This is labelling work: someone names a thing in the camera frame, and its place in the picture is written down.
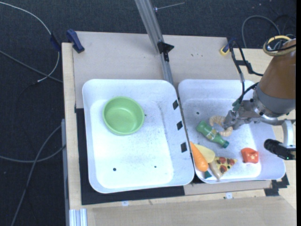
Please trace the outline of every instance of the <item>metal pole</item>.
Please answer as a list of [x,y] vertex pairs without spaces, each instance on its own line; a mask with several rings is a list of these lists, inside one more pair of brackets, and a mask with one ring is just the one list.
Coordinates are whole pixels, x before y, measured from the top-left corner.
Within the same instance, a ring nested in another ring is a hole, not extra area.
[[[164,40],[151,0],[135,0],[135,2],[151,43],[153,44],[155,50],[160,53],[158,49],[158,43],[164,42]],[[171,74],[170,65],[169,62],[164,59],[163,53],[161,53],[161,61],[164,79],[173,85],[174,81]]]

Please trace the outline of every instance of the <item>green bowl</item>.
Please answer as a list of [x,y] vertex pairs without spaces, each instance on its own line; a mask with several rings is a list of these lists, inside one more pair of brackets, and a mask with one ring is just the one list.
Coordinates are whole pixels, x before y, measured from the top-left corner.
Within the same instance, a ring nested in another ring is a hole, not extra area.
[[103,120],[107,128],[119,136],[138,131],[144,123],[141,106],[128,97],[114,97],[103,108]]

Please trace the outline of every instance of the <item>dark floor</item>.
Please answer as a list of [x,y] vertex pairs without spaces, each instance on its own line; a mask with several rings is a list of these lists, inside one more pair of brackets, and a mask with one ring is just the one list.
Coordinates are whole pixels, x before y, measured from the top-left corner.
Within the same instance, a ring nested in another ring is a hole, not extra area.
[[[66,31],[146,33],[134,0],[0,0],[25,9],[67,42]],[[152,0],[156,7],[185,2],[157,13],[163,34],[236,37],[242,47],[262,48],[281,34],[296,36],[296,0]],[[0,50],[44,73],[57,52],[45,27],[33,16],[0,4]],[[61,63],[53,77],[62,80]],[[44,141],[64,118],[63,84],[43,78],[0,54],[0,155],[34,160]],[[40,158],[61,147],[61,131]],[[11,225],[26,187],[31,163],[0,159],[0,225]],[[64,225],[61,154],[36,164],[15,225]]]

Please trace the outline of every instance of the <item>green bottle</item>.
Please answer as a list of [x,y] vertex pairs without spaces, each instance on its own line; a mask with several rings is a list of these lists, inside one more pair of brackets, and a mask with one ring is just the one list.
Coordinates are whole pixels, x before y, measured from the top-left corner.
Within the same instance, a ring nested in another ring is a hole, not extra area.
[[197,126],[197,131],[201,132],[209,141],[216,142],[222,145],[223,148],[226,148],[229,145],[229,142],[224,140],[222,136],[206,123],[206,121],[201,121]]

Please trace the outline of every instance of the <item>white tray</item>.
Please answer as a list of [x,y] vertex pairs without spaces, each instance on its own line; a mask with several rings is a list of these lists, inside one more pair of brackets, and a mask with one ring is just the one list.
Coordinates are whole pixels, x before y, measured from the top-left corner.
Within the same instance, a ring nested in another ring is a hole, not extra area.
[[[87,81],[82,89],[88,175],[101,193],[182,186],[192,181],[194,167],[174,87],[162,80]],[[104,104],[116,96],[136,100],[145,113],[139,131],[112,134],[102,119]]]
[[[254,83],[246,81],[246,89],[252,84]],[[230,143],[227,148],[222,148],[197,132],[196,127],[202,120],[209,123],[211,116],[226,116],[233,108],[232,103],[241,95],[241,88],[242,85],[237,80],[184,80],[179,84],[178,91],[189,140],[212,149],[217,156],[238,160],[220,180],[211,170],[209,172],[213,176],[205,179],[204,173],[195,169],[199,179],[206,183],[280,179],[285,174],[283,160],[263,147],[266,139],[275,139],[272,126],[266,123],[251,122],[234,130],[230,137],[224,137]],[[252,95],[253,90],[250,90],[244,99],[251,99]],[[243,163],[240,150],[244,147],[259,152],[257,164]]]

